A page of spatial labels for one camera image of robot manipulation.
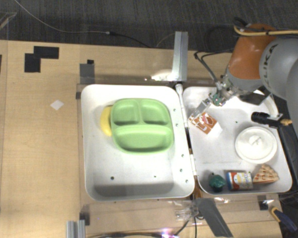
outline wooden surface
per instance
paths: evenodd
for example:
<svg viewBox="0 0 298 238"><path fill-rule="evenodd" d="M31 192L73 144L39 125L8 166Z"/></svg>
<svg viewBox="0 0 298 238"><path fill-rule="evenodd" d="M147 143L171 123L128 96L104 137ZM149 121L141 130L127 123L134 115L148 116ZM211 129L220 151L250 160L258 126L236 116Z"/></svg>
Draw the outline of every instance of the wooden surface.
<svg viewBox="0 0 298 238"><path fill-rule="evenodd" d="M60 47L60 57L41 59L41 73L24 73L24 54L33 53L35 45ZM0 154L0 238L65 237L66 221L77 221L81 208L75 99L79 64L94 60L99 77L149 78L172 68L173 51L13 41L2 44L0 51L7 56L8 68ZM229 56L208 58L217 76L224 72ZM188 68L189 77L209 78L193 52L189 52ZM58 111L50 106L56 100L64 103ZM246 210L219 205L235 237L281 237L278 223L267 211L247 205ZM244 218L239 221L236 216ZM193 234L194 228L188 227L181 237ZM198 234L213 237L205 222Z"/></svg>

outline pizza slice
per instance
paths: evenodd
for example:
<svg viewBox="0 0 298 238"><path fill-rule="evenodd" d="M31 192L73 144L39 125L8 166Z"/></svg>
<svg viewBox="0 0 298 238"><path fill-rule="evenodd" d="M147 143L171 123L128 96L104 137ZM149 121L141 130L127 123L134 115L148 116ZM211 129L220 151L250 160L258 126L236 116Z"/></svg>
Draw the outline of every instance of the pizza slice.
<svg viewBox="0 0 298 238"><path fill-rule="evenodd" d="M263 164L253 179L253 183L272 183L279 180L278 174L270 166Z"/></svg>

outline green plate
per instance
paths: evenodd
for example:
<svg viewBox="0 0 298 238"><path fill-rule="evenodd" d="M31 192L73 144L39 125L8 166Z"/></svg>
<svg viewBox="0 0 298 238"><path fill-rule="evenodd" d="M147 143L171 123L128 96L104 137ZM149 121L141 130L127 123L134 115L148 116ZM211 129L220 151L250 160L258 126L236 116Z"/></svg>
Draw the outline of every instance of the green plate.
<svg viewBox="0 0 298 238"><path fill-rule="evenodd" d="M126 153L158 153L174 141L167 107L153 99L122 99L111 110L116 146Z"/></svg>

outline white tray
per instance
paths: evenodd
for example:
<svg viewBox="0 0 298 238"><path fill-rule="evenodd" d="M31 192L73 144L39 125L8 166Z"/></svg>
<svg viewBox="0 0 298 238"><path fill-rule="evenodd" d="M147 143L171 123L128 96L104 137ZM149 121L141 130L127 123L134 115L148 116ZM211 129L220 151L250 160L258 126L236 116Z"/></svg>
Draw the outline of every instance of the white tray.
<svg viewBox="0 0 298 238"><path fill-rule="evenodd" d="M183 93L184 106L189 116L200 102L208 97L209 93L215 93L213 87L189 87ZM277 107L271 97L266 99L260 106L240 101L237 97L230 99L223 107L212 105L207 113L213 116L222 127L219 136L204 134L202 131L189 123L189 131L192 150L195 158L197 174L201 188L210 194L247 194L247 193L274 193L286 192L292 186L292 177L287 160L276 129L267 125L257 124L251 121L253 112L265 112L277 115ZM225 178L227 171L251 171L255 176L261 165L246 162L238 157L235 151L235 139L238 134L251 126L262 126L269 129L277 139L278 149L276 155L267 164L271 166L279 176L279 180L270 184L254 185L253 190L231 192L227 186L220 193L214 193L209 186L212 173Z"/></svg>
<svg viewBox="0 0 298 238"><path fill-rule="evenodd" d="M170 113L174 144L156 154L121 152L100 129L104 107L125 98L163 102ZM89 85L81 94L85 187L91 198L116 201L180 198L190 195L194 178L177 93L164 86Z"/></svg>

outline white diamond sticker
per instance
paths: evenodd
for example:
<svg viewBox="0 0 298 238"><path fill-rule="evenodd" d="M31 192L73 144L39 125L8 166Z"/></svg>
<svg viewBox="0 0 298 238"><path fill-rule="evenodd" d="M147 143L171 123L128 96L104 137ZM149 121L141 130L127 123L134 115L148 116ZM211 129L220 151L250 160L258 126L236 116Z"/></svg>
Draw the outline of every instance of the white diamond sticker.
<svg viewBox="0 0 298 238"><path fill-rule="evenodd" d="M55 109L55 110L59 110L62 106L64 105L63 102L56 100L55 102L53 102L50 106Z"/></svg>

